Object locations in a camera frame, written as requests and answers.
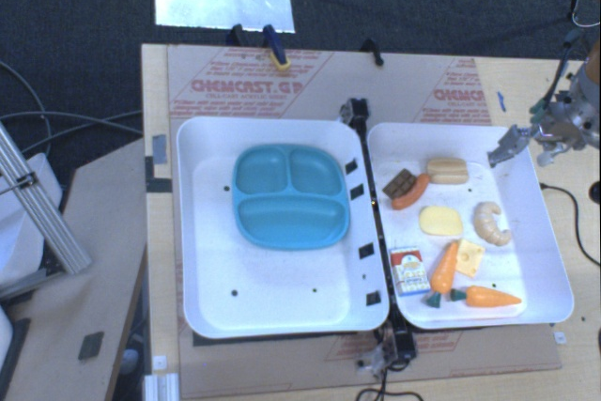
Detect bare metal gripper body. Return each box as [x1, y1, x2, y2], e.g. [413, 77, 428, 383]
[532, 100, 601, 154]

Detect tan bread bun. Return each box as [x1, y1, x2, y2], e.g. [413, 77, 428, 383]
[425, 157, 470, 186]

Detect cream croissant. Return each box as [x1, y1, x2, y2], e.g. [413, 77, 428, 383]
[472, 200, 514, 248]

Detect pale yellow oval slice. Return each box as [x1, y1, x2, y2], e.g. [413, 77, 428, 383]
[418, 205, 465, 238]

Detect orange-red sausage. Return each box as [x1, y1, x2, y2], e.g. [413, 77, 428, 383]
[391, 173, 431, 211]

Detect brown chocolate bar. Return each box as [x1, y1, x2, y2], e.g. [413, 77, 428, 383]
[381, 168, 419, 199]

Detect yellow cheese slice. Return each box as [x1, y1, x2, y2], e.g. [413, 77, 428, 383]
[455, 238, 486, 280]

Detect white plastic tray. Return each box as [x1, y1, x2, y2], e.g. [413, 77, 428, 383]
[176, 116, 392, 340]
[366, 121, 576, 331]

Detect orange carrot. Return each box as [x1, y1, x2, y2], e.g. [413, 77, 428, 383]
[449, 285, 524, 310]
[425, 240, 460, 309]

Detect thin black rod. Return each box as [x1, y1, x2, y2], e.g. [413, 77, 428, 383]
[355, 116, 401, 337]

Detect red and white carton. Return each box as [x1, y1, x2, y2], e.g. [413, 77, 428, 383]
[389, 245, 432, 299]

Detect brown cardboard board red print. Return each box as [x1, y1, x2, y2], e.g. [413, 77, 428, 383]
[166, 44, 563, 399]

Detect blue divided plate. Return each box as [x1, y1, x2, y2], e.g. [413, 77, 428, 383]
[231, 143, 351, 251]

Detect black block with thin wires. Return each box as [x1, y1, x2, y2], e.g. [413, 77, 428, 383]
[374, 327, 419, 373]
[339, 97, 370, 126]

